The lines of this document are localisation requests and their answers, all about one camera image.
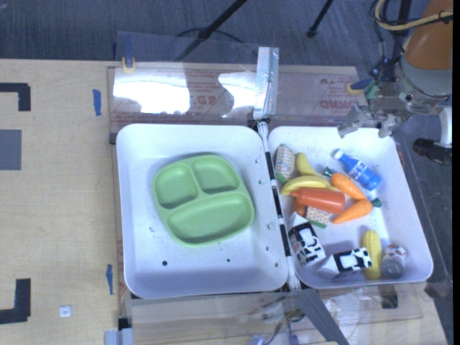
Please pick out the orange bottle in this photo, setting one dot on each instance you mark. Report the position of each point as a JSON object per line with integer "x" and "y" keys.
{"x": 323, "y": 200}

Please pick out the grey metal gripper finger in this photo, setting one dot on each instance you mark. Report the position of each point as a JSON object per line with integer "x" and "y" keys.
{"x": 355, "y": 119}
{"x": 389, "y": 125}

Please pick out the white plastic tray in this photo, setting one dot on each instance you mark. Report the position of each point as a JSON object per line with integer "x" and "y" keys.
{"x": 402, "y": 228}
{"x": 143, "y": 257}

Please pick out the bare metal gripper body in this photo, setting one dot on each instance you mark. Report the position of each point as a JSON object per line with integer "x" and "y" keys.
{"x": 390, "y": 102}

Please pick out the blue bottle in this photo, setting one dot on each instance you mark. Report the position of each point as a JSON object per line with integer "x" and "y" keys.
{"x": 361, "y": 173}

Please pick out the orange and white checked packet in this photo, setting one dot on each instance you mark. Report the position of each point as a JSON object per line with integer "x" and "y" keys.
{"x": 318, "y": 216}
{"x": 285, "y": 162}

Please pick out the black and white cow carton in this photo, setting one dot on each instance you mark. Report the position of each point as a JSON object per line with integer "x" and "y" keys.
{"x": 350, "y": 261}
{"x": 305, "y": 244}

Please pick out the yellow banana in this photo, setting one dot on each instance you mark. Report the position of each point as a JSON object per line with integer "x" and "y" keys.
{"x": 304, "y": 165}
{"x": 305, "y": 182}

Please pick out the orange carrot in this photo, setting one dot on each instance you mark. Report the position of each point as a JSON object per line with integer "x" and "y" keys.
{"x": 346, "y": 185}
{"x": 354, "y": 211}

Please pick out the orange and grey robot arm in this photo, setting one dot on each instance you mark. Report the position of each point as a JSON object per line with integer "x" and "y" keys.
{"x": 429, "y": 45}

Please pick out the small grey can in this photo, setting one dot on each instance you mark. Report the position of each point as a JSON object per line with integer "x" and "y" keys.
{"x": 393, "y": 261}

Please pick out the brown cardboard board, red print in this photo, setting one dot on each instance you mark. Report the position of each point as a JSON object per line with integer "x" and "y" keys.
{"x": 316, "y": 95}

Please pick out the black tripod stand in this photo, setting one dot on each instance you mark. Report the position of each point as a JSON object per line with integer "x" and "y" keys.
{"x": 230, "y": 11}
{"x": 328, "y": 4}

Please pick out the black cylinder on white bracket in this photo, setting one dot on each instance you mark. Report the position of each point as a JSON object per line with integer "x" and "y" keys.
{"x": 431, "y": 151}

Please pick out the green divided plate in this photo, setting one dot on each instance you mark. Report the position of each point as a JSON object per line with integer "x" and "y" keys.
{"x": 208, "y": 216}

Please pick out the yellow corn cob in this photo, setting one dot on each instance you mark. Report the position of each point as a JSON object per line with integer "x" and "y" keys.
{"x": 373, "y": 253}

